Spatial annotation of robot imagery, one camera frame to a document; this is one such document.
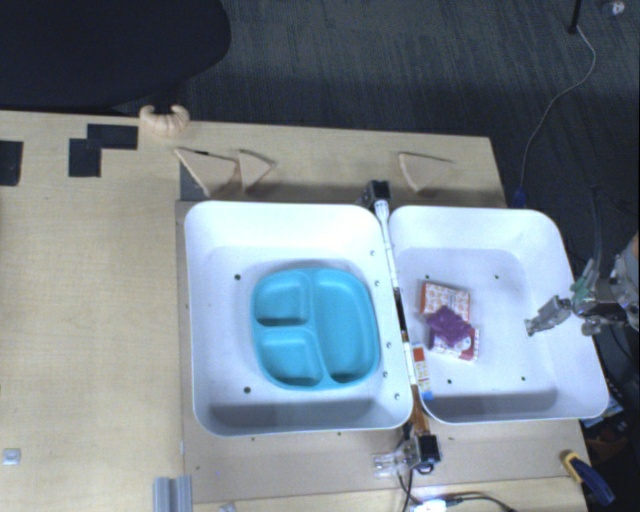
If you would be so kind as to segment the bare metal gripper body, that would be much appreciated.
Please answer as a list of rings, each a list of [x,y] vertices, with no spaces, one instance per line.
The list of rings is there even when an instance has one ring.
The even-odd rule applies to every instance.
[[[611,272],[602,276],[602,253],[587,262],[580,278],[571,286],[572,312],[602,325],[639,328],[639,260],[633,252],[615,256]]]

